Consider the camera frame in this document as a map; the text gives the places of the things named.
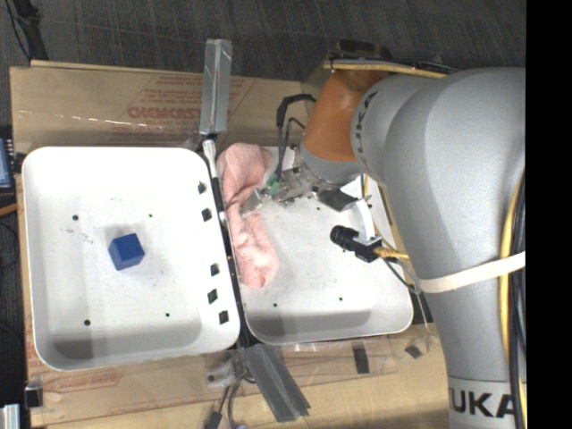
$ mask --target pink cloth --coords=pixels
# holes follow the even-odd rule
[[[262,215],[253,213],[243,218],[240,208],[262,183],[270,160],[270,154],[257,145],[235,143],[216,163],[240,282],[253,288],[262,288],[276,275],[279,261]]]

